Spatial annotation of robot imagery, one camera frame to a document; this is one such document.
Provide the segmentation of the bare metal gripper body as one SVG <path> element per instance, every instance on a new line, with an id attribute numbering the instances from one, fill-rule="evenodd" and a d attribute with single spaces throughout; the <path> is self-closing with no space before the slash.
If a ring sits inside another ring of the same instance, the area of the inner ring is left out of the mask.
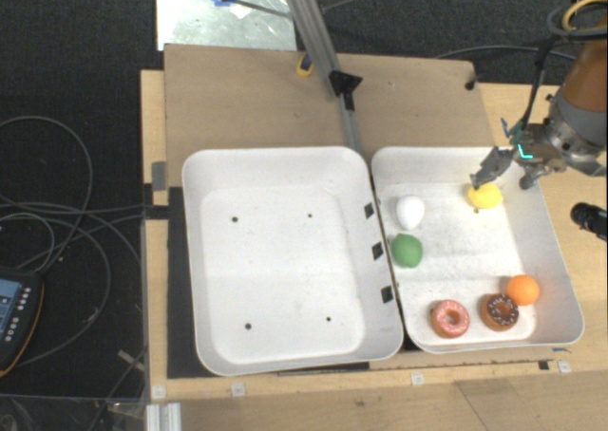
<path id="1" fill-rule="evenodd" d="M 592 178 L 605 178 L 607 168 L 599 163 L 603 146 L 597 146 L 577 134 L 565 123 L 518 122 L 509 130 L 514 146 L 514 160 L 526 178 L 540 178 L 572 169 Z"/>

